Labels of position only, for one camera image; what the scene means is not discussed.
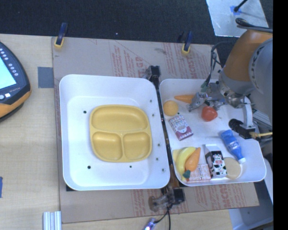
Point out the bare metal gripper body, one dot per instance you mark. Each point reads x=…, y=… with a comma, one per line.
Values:
x=234, y=99

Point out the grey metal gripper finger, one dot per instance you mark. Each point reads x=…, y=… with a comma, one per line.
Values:
x=197, y=101
x=216, y=104

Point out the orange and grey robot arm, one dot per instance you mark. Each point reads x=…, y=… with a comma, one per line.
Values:
x=242, y=56

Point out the small orange carrot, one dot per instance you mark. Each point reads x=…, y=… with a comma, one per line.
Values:
x=184, y=98

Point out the yellow ball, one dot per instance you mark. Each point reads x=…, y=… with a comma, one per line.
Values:
x=170, y=108

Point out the red and white soup carton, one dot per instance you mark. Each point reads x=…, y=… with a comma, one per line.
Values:
x=181, y=128

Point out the white plastic tray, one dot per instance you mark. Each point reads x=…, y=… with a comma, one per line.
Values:
x=110, y=176
x=206, y=135

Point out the thin black and white rod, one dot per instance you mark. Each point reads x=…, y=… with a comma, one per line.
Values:
x=163, y=126

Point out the blue bottle with white cap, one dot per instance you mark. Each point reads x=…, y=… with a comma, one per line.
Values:
x=231, y=142

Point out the yellow banana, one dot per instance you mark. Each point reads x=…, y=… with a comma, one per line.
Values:
x=181, y=156

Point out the orange carrot with green top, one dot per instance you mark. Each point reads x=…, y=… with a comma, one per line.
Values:
x=194, y=160

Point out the cow print milk carton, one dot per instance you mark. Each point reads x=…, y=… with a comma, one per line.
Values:
x=218, y=165

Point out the beige round biscuit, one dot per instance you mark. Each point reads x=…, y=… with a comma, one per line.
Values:
x=233, y=168

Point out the orange and white packet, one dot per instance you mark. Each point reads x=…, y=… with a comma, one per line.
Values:
x=202, y=174

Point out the yellow divided plate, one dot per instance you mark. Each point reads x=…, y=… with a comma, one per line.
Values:
x=120, y=120

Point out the brown cardboard board red print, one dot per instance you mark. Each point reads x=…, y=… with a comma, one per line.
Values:
x=105, y=54

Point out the black cylinder on white bracket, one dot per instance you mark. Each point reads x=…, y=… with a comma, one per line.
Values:
x=247, y=128

